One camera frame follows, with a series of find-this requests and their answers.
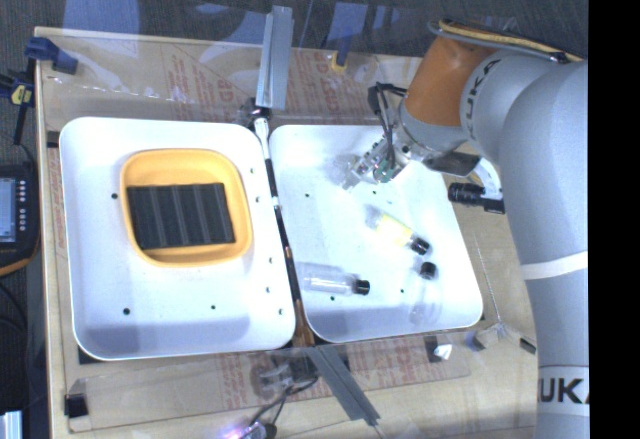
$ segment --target clear plastic bottle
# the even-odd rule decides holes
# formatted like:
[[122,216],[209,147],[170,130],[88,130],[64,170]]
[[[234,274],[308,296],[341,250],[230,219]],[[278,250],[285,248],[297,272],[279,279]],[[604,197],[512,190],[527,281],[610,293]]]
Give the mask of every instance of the clear plastic bottle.
[[318,263],[299,263],[302,289],[324,291],[334,295],[367,295],[371,289],[369,281],[358,279],[339,267]]
[[420,238],[409,226],[382,210],[369,207],[367,225],[400,247],[409,247],[420,255],[426,254],[429,250],[429,242]]

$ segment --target black bottle cap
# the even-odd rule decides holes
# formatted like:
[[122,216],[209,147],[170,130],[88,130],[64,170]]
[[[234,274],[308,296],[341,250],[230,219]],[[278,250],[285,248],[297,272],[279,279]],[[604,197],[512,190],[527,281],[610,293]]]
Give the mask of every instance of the black bottle cap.
[[420,267],[420,277],[423,279],[433,279],[436,275],[437,267],[431,261],[425,261]]
[[429,250],[429,242],[423,240],[422,238],[415,238],[413,242],[411,242],[411,250],[417,252],[418,254],[426,254]]
[[354,293],[358,293],[359,295],[367,295],[370,289],[371,285],[369,284],[369,281],[365,281],[364,279],[356,280]]

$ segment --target display screen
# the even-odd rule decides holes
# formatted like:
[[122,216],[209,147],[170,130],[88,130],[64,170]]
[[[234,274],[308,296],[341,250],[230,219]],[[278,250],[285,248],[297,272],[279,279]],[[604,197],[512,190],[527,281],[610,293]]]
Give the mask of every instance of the display screen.
[[16,180],[0,178],[0,242],[16,241]]

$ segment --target work surface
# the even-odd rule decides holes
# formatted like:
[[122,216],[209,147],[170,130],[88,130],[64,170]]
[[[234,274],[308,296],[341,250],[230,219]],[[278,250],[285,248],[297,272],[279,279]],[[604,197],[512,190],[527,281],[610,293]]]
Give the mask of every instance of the work surface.
[[[40,63],[38,155],[42,192],[49,398],[53,437],[221,437],[277,393],[256,390],[266,353],[87,362],[71,323],[58,134],[82,116],[229,122],[254,95],[256,46],[37,29],[76,56],[76,75]],[[347,69],[330,52],[295,50],[287,110],[273,124],[376,124],[366,89],[376,81],[408,86],[418,59],[350,54]],[[465,331],[443,331],[449,360],[434,362],[420,335],[340,345],[354,379],[381,416],[374,429],[351,421],[320,380],[293,397],[278,437],[452,437],[520,429],[534,422],[536,358],[518,347],[533,337],[528,300],[504,217],[456,208],[484,302],[477,330],[489,348],[470,348]],[[498,340],[496,324],[504,334]],[[88,413],[74,408],[84,395]],[[75,417],[63,412],[71,409]]]

